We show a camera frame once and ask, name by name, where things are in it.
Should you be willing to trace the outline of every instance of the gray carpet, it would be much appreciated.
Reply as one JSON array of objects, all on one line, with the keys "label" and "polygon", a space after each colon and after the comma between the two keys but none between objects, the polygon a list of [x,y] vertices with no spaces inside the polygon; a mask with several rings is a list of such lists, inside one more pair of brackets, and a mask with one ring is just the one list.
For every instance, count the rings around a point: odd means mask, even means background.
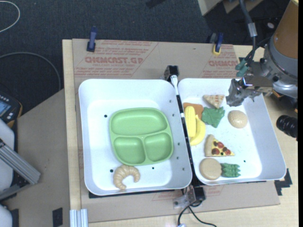
[{"label": "gray carpet", "polygon": [[[31,52],[47,58],[62,77],[62,39],[88,38],[92,26],[97,39],[206,43],[223,32],[226,44],[250,44],[240,8],[227,14],[219,3],[204,17],[197,0],[6,0],[20,8],[20,20],[0,33],[0,56]],[[270,34],[264,21],[282,16],[289,0],[265,0],[250,12],[258,21],[258,40]],[[17,10],[0,3],[0,30],[12,24]],[[0,59],[0,89],[8,91],[26,113],[58,91],[54,70],[43,59],[14,55]]]}]

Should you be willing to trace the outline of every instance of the beige round bun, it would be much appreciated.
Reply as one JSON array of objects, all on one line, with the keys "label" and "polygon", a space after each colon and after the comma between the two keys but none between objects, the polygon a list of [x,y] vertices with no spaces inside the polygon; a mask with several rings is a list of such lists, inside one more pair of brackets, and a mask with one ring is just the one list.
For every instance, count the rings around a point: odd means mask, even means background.
[{"label": "beige round bun", "polygon": [[200,163],[200,173],[208,180],[216,180],[221,176],[221,164],[213,158],[205,158]]},{"label": "beige round bun", "polygon": [[242,129],[247,125],[248,119],[245,113],[240,110],[232,110],[228,113],[229,123],[235,128]]}]

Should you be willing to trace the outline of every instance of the cardboard sheet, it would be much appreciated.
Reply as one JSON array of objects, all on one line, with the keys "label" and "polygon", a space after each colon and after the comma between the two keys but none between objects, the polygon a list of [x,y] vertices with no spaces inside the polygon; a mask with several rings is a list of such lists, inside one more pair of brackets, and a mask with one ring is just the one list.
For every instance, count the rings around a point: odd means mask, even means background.
[{"label": "cardboard sheet", "polygon": [[[221,54],[212,44],[97,40],[95,52],[88,40],[73,39],[73,63],[82,208],[89,222],[143,218],[180,213],[173,200],[180,190],[90,198],[84,183],[78,88],[90,78],[162,79],[168,65],[178,65],[183,78],[235,78],[238,59],[233,46],[223,44]],[[214,211],[279,204],[273,181],[204,186],[206,200],[196,211]]]}]

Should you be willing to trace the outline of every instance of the green plate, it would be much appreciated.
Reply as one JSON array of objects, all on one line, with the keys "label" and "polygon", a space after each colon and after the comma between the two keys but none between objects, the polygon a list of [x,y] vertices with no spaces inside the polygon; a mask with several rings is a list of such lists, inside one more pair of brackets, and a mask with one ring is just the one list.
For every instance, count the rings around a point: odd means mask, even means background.
[{"label": "green plate", "polygon": [[167,118],[156,108],[115,112],[109,133],[116,157],[130,166],[155,164],[170,158],[173,139]]}]

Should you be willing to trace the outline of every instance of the toy pizza slice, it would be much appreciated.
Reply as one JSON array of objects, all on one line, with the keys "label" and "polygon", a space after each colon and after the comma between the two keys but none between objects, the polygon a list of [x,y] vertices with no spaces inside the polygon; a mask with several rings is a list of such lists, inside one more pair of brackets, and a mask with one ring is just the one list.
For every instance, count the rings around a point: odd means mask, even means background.
[{"label": "toy pizza slice", "polygon": [[222,142],[217,140],[212,134],[208,135],[205,142],[205,156],[206,157],[227,157],[235,154],[229,150]]},{"label": "toy pizza slice", "polygon": [[224,95],[204,95],[203,98],[211,105],[219,108],[223,102]]}]

